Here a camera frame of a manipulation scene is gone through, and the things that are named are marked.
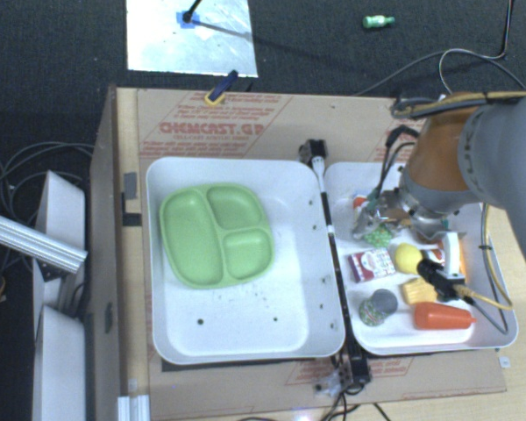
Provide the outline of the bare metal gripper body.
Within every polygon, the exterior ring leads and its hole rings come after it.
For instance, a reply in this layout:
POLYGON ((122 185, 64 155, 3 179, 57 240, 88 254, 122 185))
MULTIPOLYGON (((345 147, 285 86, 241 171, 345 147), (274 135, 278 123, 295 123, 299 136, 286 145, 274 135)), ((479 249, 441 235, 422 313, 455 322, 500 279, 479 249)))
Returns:
POLYGON ((408 227, 419 238, 441 238, 448 231, 446 215, 427 209, 406 189, 383 190, 371 212, 379 223, 408 227))

